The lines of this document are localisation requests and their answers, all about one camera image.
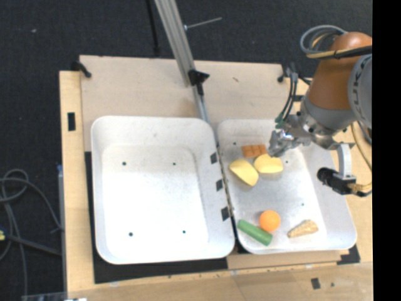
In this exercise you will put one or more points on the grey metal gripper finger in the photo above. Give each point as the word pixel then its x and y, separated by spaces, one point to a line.
pixel 273 147
pixel 284 147

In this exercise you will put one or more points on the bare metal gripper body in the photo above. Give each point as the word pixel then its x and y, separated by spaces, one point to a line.
pixel 316 135

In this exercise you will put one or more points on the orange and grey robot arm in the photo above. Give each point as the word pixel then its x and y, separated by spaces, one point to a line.
pixel 332 80

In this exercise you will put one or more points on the yellow wedge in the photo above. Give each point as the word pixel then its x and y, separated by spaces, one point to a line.
pixel 268 165
pixel 245 172

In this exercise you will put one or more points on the orange biscuit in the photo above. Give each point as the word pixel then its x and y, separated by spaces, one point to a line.
pixel 252 150

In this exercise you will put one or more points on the white plastic tray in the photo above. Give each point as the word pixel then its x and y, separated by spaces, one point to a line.
pixel 282 196
pixel 153 196

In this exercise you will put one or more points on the orange ball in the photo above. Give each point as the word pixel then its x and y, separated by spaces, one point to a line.
pixel 269 220

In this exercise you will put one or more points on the beige bread slice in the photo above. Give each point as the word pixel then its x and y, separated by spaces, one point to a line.
pixel 303 229

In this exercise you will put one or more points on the green cylinder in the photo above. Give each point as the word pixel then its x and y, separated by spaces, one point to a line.
pixel 254 232

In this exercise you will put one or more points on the pale wood board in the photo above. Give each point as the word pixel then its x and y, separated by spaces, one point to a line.
pixel 141 86

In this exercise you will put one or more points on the black cylinder on white bracket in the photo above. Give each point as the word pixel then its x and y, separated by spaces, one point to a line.
pixel 336 179

